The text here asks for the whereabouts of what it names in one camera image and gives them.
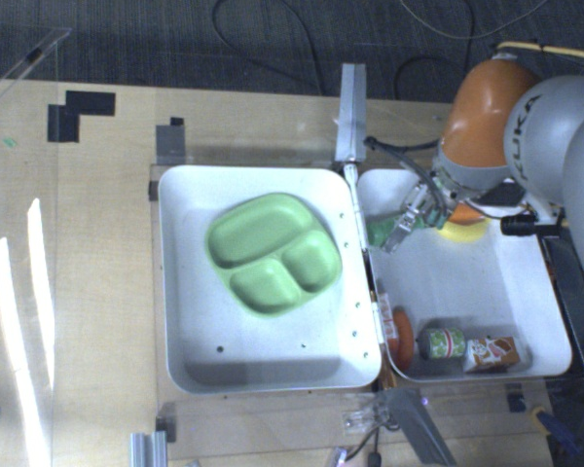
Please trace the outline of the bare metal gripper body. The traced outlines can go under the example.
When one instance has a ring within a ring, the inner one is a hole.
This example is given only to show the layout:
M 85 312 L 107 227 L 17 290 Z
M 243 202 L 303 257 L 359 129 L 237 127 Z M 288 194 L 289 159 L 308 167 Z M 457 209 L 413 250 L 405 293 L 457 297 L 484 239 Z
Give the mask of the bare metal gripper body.
M 443 229 L 462 197 L 463 187 L 446 176 L 421 177 L 404 199 L 401 228 Z

